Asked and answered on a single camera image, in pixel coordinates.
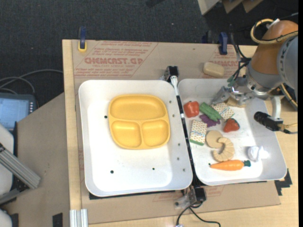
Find purple grapes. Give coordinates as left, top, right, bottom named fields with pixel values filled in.
left=199, top=113, right=221, bottom=128

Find white crumpled wrapper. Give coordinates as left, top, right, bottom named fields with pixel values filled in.
left=246, top=145, right=270, bottom=163

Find orange carrot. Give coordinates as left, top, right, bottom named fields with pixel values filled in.
left=209, top=159, right=252, bottom=172

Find red bell pepper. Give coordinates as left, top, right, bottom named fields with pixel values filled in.
left=183, top=100, right=200, bottom=119

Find red strawberry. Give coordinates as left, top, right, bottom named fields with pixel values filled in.
left=223, top=117, right=241, bottom=133

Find white plastic tray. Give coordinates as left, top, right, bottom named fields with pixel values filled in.
left=78, top=79, right=194, bottom=198
left=177, top=78, right=288, bottom=186

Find black cylinder on white bracket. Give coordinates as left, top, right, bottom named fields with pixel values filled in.
left=253, top=96, right=284, bottom=132

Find brown cardboard board red print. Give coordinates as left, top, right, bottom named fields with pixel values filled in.
left=71, top=39, right=288, bottom=225

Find beige curved croissant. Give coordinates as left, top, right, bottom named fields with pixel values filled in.
left=212, top=136, right=236, bottom=163

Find tan bread slice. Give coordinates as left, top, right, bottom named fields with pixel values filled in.
left=224, top=97, right=247, bottom=109

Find tan round biscuit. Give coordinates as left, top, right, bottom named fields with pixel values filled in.
left=205, top=130, right=223, bottom=149

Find yellow divided plate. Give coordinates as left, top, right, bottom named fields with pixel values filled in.
left=107, top=94, right=171, bottom=150

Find thin black and white rod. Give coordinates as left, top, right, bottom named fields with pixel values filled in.
left=170, top=75, right=198, bottom=188

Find beige bread roll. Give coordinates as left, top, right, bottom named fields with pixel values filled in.
left=203, top=61, right=225, bottom=79

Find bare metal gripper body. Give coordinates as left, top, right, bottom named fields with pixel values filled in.
left=229, top=77, right=272, bottom=102

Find patterned white packet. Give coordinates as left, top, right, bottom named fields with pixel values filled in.
left=189, top=119, right=208, bottom=147
left=211, top=102, right=236, bottom=121

